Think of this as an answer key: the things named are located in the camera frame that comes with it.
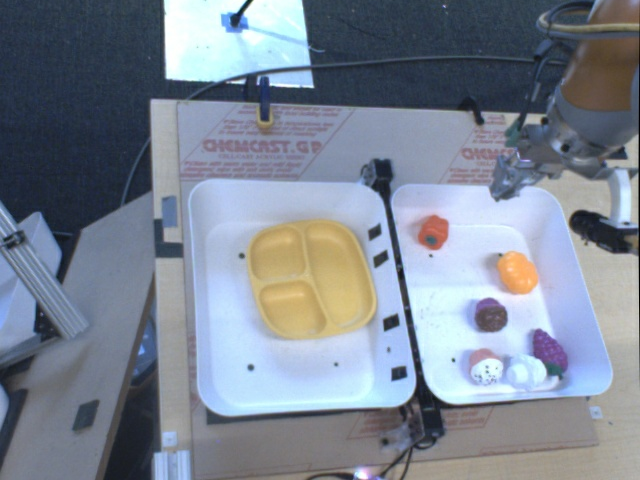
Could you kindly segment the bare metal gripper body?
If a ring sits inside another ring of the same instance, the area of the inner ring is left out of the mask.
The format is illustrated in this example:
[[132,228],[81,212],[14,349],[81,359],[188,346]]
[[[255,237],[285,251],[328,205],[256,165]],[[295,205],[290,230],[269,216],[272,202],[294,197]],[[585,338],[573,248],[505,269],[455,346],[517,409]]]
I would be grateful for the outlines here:
[[564,171],[598,180],[609,174],[609,159],[622,158],[622,145],[601,145],[565,125],[547,123],[524,126],[510,167],[527,180],[557,179]]

